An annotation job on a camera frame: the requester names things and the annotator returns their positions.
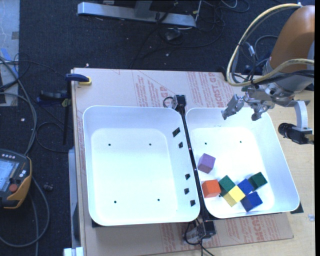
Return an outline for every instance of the dark green block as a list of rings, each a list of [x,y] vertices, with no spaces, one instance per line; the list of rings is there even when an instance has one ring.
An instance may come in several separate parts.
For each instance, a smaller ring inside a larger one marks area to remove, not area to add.
[[[224,176],[220,181],[219,181],[221,193],[220,195],[223,197],[226,195],[236,184],[229,178],[228,175]]]
[[[261,171],[248,178],[248,181],[253,186],[253,191],[268,183]]]

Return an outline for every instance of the yellow multimeter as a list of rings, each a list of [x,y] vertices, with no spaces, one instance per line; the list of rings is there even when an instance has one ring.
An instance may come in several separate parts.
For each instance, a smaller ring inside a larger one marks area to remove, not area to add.
[[[0,148],[0,208],[18,208],[28,194],[31,179],[30,158]]]

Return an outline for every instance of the device screen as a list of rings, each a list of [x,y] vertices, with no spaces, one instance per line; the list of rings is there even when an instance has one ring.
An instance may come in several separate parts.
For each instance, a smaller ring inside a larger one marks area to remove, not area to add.
[[[0,191],[5,192],[9,185],[10,175],[18,168],[19,162],[0,158]]]

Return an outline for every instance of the yellow clamp pad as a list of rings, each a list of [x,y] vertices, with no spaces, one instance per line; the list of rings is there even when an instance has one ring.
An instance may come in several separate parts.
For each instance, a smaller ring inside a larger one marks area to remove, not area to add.
[[[90,77],[90,76],[87,76],[87,78],[89,78],[89,81],[88,81],[88,82],[78,82],[78,85],[79,85],[79,86],[90,86],[91,83],[92,83],[91,77]]]

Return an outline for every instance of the block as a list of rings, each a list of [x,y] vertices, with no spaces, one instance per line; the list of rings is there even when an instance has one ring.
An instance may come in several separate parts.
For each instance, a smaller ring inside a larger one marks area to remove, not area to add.
[[[219,181],[221,193],[220,195],[223,197],[225,194],[227,194],[236,184],[229,178],[228,175],[224,176]]]
[[[223,198],[227,201],[227,203],[232,207],[236,203],[240,202],[243,198],[245,198],[245,193],[235,185],[228,193],[226,193]]]
[[[208,174],[211,172],[211,170],[214,168],[214,164],[215,164],[216,158],[204,153],[198,162],[198,170]]]
[[[201,186],[204,198],[213,198],[221,193],[217,179],[206,180]]]
[[[263,202],[256,191],[247,194],[245,198],[241,200],[241,204],[243,205],[246,212],[251,211],[253,208],[261,205]]]
[[[248,181],[253,186],[253,191],[268,183],[261,171],[248,178]]]
[[[251,185],[249,180],[246,178],[238,184],[238,187],[242,190],[245,195],[248,195],[254,190],[254,187]]]

